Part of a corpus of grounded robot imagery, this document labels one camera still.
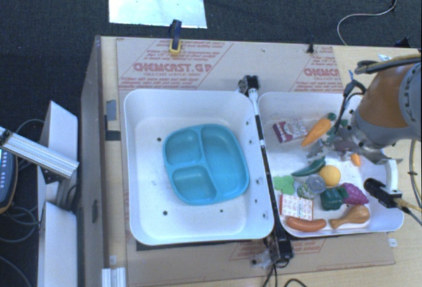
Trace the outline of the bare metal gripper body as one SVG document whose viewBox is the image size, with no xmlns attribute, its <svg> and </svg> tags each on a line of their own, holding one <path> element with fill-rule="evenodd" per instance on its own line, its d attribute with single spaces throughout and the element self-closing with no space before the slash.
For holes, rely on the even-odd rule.
<svg viewBox="0 0 422 287">
<path fill-rule="evenodd" d="M 403 161 L 402 158 L 391 158 L 385 155 L 383 146 L 370 141 L 366 135 L 358 129 L 338 129 L 335 134 L 328 138 L 326 145 L 334 150 L 334 143 L 354 143 L 355 154 L 364 156 L 373 164 L 384 164 L 390 160 L 394 160 L 399 164 Z"/>
</svg>

